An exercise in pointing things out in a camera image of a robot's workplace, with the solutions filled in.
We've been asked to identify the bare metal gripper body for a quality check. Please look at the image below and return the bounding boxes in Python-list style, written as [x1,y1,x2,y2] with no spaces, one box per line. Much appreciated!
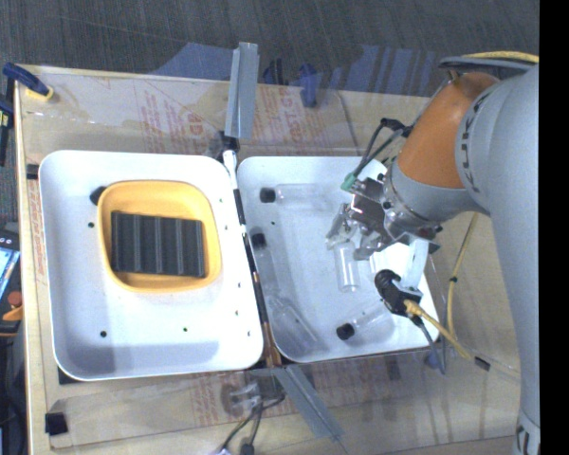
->
[347,175,444,253]

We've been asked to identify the white plastic tray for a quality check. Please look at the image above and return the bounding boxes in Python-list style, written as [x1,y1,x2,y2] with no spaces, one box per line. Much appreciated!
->
[235,155,442,365]
[37,149,266,383]

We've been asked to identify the clear plastic bottle, black cap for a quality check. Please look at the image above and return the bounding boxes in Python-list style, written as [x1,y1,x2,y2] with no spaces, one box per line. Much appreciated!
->
[248,228,286,299]
[259,183,324,206]
[335,302,395,342]

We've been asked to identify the thin black and white rod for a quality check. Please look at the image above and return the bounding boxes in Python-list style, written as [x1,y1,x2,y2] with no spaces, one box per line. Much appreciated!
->
[221,148,283,368]

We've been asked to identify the black ribbed block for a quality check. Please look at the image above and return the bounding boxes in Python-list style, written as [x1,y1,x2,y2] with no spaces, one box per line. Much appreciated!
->
[109,210,208,279]

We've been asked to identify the yellow plastic bowl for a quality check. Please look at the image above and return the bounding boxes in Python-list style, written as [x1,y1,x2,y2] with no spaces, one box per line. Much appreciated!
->
[96,179,224,295]

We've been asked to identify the brown cardboard board, red print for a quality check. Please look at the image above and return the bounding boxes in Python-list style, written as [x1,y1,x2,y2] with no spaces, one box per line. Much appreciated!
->
[12,63,523,450]

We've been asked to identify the black cylinder on white bracket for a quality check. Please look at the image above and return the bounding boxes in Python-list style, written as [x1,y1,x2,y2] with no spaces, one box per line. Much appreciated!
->
[374,239,431,320]

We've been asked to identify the black block with thin wires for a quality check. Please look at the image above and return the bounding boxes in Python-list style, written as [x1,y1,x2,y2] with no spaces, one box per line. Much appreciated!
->
[245,369,286,400]

